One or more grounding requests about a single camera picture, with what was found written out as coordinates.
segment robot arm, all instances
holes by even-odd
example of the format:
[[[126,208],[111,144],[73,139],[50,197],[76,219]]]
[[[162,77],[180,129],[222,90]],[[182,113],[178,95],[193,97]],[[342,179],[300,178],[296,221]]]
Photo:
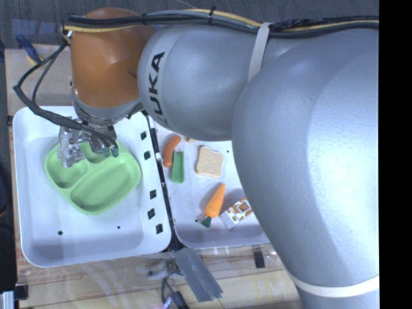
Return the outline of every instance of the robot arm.
[[[74,17],[67,28],[101,31],[128,13],[94,23]],[[378,20],[275,24],[261,70],[248,80],[259,23],[213,19],[222,26],[209,26],[204,11],[147,15],[140,24],[173,26],[134,27],[113,42],[76,32],[76,131],[104,152],[115,122],[144,108],[177,133],[232,140],[245,194],[304,307],[376,308]],[[310,27],[296,30],[296,23]],[[63,142],[73,138],[70,125]]]

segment orange carrot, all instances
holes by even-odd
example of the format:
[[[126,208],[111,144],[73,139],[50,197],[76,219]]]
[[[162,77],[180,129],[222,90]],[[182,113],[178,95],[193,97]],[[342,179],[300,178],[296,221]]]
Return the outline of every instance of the orange carrot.
[[[173,151],[174,148],[180,143],[181,138],[179,135],[174,135],[166,144],[165,151],[163,152],[163,166],[172,167],[173,164]]]
[[[205,214],[211,218],[215,218],[220,214],[221,207],[223,205],[223,197],[225,195],[226,185],[222,183],[218,190],[214,193],[211,200],[205,207]]]

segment brown motor cover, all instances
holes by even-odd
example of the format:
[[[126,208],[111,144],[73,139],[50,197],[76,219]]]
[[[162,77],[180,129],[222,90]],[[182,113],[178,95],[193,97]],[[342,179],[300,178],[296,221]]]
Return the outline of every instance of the brown motor cover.
[[[102,8],[88,13],[90,19],[139,16],[120,8]],[[154,34],[152,26],[136,25],[121,30],[75,32],[71,38],[73,91],[77,98],[93,108],[113,108],[139,97],[137,66]]]

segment white band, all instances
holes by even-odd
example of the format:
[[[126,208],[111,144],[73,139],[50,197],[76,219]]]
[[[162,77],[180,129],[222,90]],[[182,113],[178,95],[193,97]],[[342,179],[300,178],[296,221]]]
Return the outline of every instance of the white band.
[[[289,276],[295,283],[295,285],[299,287],[301,290],[321,297],[352,297],[372,292],[379,288],[379,275],[371,279],[368,279],[367,281],[363,281],[359,284],[343,287],[315,286],[304,283],[298,280],[298,278],[292,276],[291,274],[289,274]]]
[[[262,68],[263,55],[265,54],[266,43],[269,36],[269,26],[273,23],[263,23],[257,31],[255,45],[253,47],[252,58],[250,59],[249,73],[247,81],[249,82],[257,72]]]

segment bread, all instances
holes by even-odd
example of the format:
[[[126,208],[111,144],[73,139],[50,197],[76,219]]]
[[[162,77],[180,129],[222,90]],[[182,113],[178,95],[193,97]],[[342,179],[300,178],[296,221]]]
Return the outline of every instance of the bread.
[[[221,175],[223,155],[206,146],[199,149],[199,159],[196,164],[196,173],[203,176],[218,178]]]

